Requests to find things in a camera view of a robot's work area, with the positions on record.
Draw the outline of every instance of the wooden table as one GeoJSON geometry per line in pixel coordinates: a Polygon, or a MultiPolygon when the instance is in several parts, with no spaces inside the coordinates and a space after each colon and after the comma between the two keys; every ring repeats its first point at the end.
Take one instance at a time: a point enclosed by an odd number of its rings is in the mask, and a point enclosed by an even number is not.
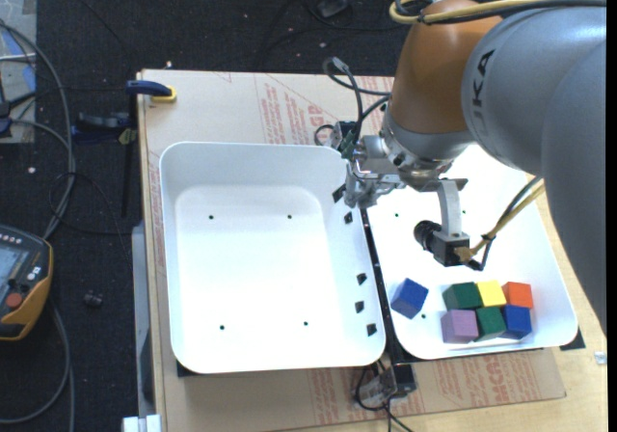
{"type": "MultiPolygon", "coordinates": [[[[147,96],[138,101],[154,413],[160,415],[163,430],[168,432],[251,430],[274,416],[287,429],[305,427],[302,420],[294,419],[295,403],[290,401],[290,396],[296,399],[303,395],[297,387],[302,374],[297,371],[259,377],[213,377],[209,382],[214,385],[205,390],[200,378],[177,376],[169,335],[158,157],[166,146],[178,141],[312,144],[312,130],[320,124],[355,117],[353,92],[321,75],[145,70],[141,76],[179,89],[177,103],[152,104],[147,96]],[[204,77],[209,81],[205,86],[204,77]],[[187,92],[193,92],[191,97],[197,101],[191,113],[185,111],[187,92]],[[221,392],[228,396],[217,406],[216,414],[205,413],[207,403],[221,399],[221,392]],[[255,399],[260,393],[268,398],[255,399]]],[[[391,85],[391,79],[386,77],[362,77],[360,82],[382,91],[391,85]]],[[[366,131],[374,132],[378,127],[378,114],[365,123],[366,131]]],[[[599,363],[606,354],[606,338],[561,247],[543,198],[538,207],[586,345],[567,351],[547,350],[557,363],[566,397],[402,418],[415,432],[608,429],[607,365],[599,363]]],[[[311,400],[310,395],[304,398],[311,400]]],[[[382,419],[304,428],[333,432],[385,429],[382,419]]]]}

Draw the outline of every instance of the blue cube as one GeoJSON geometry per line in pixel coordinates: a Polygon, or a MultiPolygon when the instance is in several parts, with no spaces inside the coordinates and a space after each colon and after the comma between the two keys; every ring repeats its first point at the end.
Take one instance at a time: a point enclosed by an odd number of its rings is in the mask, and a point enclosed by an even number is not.
{"type": "Polygon", "coordinates": [[[413,319],[422,310],[428,295],[428,288],[406,278],[394,292],[390,307],[410,319],[413,319]]]}
{"type": "Polygon", "coordinates": [[[505,305],[502,310],[505,333],[502,338],[522,339],[531,333],[531,310],[527,307],[505,305]]]}

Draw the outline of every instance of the clamp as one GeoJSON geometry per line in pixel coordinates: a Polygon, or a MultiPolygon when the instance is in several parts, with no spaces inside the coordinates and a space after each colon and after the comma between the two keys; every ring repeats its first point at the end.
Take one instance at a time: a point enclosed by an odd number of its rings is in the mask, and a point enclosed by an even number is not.
{"type": "Polygon", "coordinates": [[[96,117],[80,113],[70,129],[77,145],[116,143],[125,146],[124,180],[122,189],[122,217],[128,208],[128,193],[133,161],[133,143],[137,140],[137,96],[149,95],[153,103],[175,102],[175,89],[158,82],[127,81],[124,92],[129,96],[128,112],[112,113],[109,117],[96,117]]]}

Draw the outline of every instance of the dark floor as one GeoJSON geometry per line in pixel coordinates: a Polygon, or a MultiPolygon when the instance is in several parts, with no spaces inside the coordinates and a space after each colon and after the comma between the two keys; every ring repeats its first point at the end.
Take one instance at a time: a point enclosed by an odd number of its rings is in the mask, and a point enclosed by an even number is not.
{"type": "MultiPolygon", "coordinates": [[[[351,0],[351,9],[325,23],[303,0],[39,0],[37,40],[66,88],[74,120],[79,112],[125,111],[123,83],[168,61],[180,69],[317,73],[336,55],[357,74],[393,75],[407,29],[389,20],[390,1],[351,0]]],[[[38,69],[39,122],[63,134],[56,84],[40,59],[38,69]]],[[[114,218],[122,233],[140,221],[138,161],[133,156],[129,208],[120,218],[124,149],[77,147],[74,155],[88,179],[77,178],[65,218],[79,229],[62,225],[49,238],[52,298],[70,342],[75,430],[118,431],[123,417],[137,414],[137,392],[130,237],[120,241],[114,218]],[[84,304],[90,290],[102,295],[99,308],[84,304]]],[[[66,151],[44,132],[34,144],[0,146],[0,222],[42,234],[51,217],[48,198],[57,201],[67,183],[57,176],[66,169],[66,151]]],[[[25,340],[0,344],[0,419],[38,409],[63,370],[63,346],[45,312],[25,340]]],[[[64,431],[69,416],[66,389],[39,418],[0,430],[64,431]]]]}

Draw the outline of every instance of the cardboard sheet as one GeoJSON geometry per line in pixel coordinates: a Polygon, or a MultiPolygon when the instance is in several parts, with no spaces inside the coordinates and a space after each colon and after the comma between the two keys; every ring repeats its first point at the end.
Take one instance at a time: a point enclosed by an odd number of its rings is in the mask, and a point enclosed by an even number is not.
{"type": "MultiPolygon", "coordinates": [[[[178,377],[170,345],[158,157],[178,141],[310,144],[324,123],[356,117],[353,92],[326,76],[146,70],[175,87],[171,105],[146,102],[148,167],[160,313],[167,430],[262,432],[382,418],[354,404],[355,368],[178,377]]],[[[359,77],[388,91],[391,79],[359,77]]],[[[377,96],[364,99],[364,107],[377,96]]],[[[377,132],[374,112],[364,131],[377,132]]],[[[550,350],[492,354],[414,365],[418,390],[392,402],[399,416],[564,397],[550,350]]]]}

